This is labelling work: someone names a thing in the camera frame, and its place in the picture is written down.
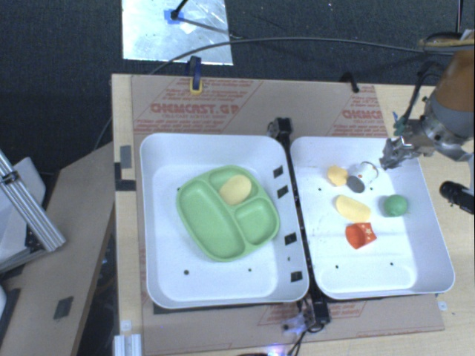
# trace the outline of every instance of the black fabric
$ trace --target black fabric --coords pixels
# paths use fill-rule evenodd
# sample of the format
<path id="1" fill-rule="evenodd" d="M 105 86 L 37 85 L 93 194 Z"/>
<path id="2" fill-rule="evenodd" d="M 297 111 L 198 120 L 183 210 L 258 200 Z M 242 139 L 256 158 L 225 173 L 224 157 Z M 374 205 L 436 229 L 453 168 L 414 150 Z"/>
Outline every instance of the black fabric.
<path id="1" fill-rule="evenodd" d="M 225 0 L 236 36 L 323 36 L 415 47 L 452 31 L 457 0 Z M 55 171 L 90 153 L 111 115 L 112 73 L 148 73 L 156 62 L 125 61 L 121 0 L 0 0 L 0 149 Z M 462 29 L 474 26 L 465 0 Z M 232 67 L 204 76 L 413 84 L 424 57 L 352 44 L 245 44 Z M 447 57 L 433 56 L 446 64 Z M 184 65 L 161 73 L 183 74 Z M 427 80 L 435 84 L 435 79 Z M 111 140 L 110 128 L 104 138 Z"/>

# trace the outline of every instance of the black connector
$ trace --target black connector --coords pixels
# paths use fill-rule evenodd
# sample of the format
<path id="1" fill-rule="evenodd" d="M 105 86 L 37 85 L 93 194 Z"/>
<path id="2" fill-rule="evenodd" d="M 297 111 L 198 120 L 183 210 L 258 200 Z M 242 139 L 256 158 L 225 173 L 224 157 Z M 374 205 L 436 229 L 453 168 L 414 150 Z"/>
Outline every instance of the black connector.
<path id="1" fill-rule="evenodd" d="M 444 182 L 440 186 L 440 194 L 463 211 L 474 214 L 474 196 L 467 192 L 467 188 L 459 183 Z"/>

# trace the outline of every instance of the table surface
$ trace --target table surface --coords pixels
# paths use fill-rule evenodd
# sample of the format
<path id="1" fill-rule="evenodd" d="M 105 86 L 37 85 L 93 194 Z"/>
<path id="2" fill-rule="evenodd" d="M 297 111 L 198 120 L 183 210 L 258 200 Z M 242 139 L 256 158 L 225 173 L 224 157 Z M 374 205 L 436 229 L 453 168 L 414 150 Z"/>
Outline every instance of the table surface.
<path id="1" fill-rule="evenodd" d="M 412 94 L 413 86 L 375 85 L 384 122 L 392 133 L 393 114 L 403 113 Z M 432 88 L 423 87 L 421 96 Z M 120 161 L 121 144 L 133 144 L 131 76 L 114 76 L 114 161 Z M 416 106 L 413 117 L 420 114 L 422 104 Z M 473 142 L 466 145 L 473 151 Z M 444 234 L 456 282 L 447 293 L 438 297 L 447 309 L 442 312 L 445 330 L 384 337 L 304 343 L 301 356 L 310 355 L 469 355 L 475 349 L 475 277 L 474 277 L 474 216 L 457 207 L 451 207 L 439 194 L 439 186 L 445 180 L 468 185 L 470 175 L 465 163 L 452 162 L 434 154 L 420 158 L 427 187 L 433 200 L 439 224 Z M 134 179 L 134 164 L 122 170 L 122 179 Z M 137 198 L 133 191 L 116 194 L 117 259 L 119 282 L 119 318 L 130 320 L 130 328 L 121 328 L 121 334 L 142 332 L 142 305 L 140 298 L 140 267 L 137 243 Z M 239 354 L 266 352 L 264 347 L 207 352 L 209 356 L 236 356 Z"/>

